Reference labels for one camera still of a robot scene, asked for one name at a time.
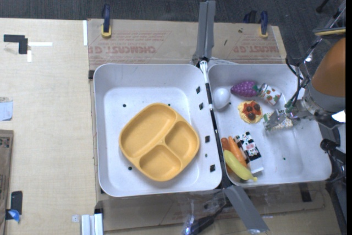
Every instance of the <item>white tray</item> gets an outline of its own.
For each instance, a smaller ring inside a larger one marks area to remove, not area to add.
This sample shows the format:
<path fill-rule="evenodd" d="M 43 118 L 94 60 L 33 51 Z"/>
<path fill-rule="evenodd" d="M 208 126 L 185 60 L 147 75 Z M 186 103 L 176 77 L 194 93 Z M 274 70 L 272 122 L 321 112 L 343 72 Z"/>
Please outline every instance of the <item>white tray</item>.
<path fill-rule="evenodd" d="M 285 103 L 296 91 L 297 78 L 285 64 L 216 64 L 208 70 L 211 92 L 217 88 L 230 89 L 243 80 L 254 80 L 259 86 L 267 83 L 282 91 L 282 97 L 275 106 L 260 98 L 249 99 L 231 94 L 230 105 L 215 112 L 220 138 L 250 132 L 263 160 L 264 170 L 254 174 L 257 182 L 241 182 L 235 174 L 230 180 L 243 187 L 283 183 L 326 180 L 332 171 L 327 154 L 320 148 L 322 135 L 317 122 L 301 121 L 291 129 L 267 132 L 263 119 L 256 124 L 244 122 L 237 106 L 245 100 L 256 100 L 263 113 L 283 110 Z"/>
<path fill-rule="evenodd" d="M 100 186 L 108 195 L 194 192 L 212 190 L 220 184 L 222 173 L 201 70 L 190 64 L 105 64 L 95 70 L 94 91 L 98 175 Z M 194 159 L 166 182 L 144 176 L 118 145 L 125 124 L 155 102 L 170 104 L 200 138 Z"/>

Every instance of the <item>purple grapes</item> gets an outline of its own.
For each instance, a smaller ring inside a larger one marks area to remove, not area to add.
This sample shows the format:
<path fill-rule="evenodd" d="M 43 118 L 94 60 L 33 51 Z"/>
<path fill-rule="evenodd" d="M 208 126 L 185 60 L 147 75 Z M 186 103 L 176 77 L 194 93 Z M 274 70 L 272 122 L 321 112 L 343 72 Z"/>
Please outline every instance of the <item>purple grapes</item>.
<path fill-rule="evenodd" d="M 252 80 L 245 80 L 231 87 L 231 93 L 243 97 L 254 97 L 258 94 L 258 87 Z"/>

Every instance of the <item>yellow divided plate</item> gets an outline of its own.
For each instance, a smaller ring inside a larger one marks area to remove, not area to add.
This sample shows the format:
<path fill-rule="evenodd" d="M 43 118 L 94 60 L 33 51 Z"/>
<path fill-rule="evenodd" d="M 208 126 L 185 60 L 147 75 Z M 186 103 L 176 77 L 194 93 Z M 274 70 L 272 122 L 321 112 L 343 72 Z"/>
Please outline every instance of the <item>yellow divided plate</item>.
<path fill-rule="evenodd" d="M 153 103 L 122 129 L 119 146 L 124 156 L 155 181 L 178 175 L 199 149 L 194 128 L 174 109 Z"/>

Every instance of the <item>table surface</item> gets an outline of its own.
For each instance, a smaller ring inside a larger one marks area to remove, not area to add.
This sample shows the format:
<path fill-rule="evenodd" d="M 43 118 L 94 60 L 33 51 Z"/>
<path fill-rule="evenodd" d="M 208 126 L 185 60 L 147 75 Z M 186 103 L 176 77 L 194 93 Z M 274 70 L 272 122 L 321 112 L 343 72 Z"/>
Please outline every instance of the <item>table surface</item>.
<path fill-rule="evenodd" d="M 23 192 L 19 223 L 6 234 L 79 234 L 74 215 L 93 214 L 96 182 L 88 46 L 84 21 L 0 19 L 2 34 L 25 35 L 32 60 L 18 43 L 0 40 L 0 96 L 13 99 L 13 118 L 0 122 L 14 131 L 9 192 Z M 267 234 L 338 234 L 327 193 L 324 208 L 265 218 Z M 149 227 L 143 234 L 179 234 L 181 226 Z M 140 229 L 107 234 L 140 234 Z M 240 219 L 219 220 L 207 234 L 247 234 Z"/>

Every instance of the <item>white ball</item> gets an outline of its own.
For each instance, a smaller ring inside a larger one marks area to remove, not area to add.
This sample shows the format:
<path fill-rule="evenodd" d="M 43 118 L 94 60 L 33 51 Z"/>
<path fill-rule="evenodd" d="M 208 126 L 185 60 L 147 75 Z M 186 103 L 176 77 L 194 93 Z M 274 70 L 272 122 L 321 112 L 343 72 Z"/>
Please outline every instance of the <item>white ball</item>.
<path fill-rule="evenodd" d="M 213 97 L 215 109 L 222 109 L 230 103 L 230 91 L 226 88 L 218 88 Z"/>

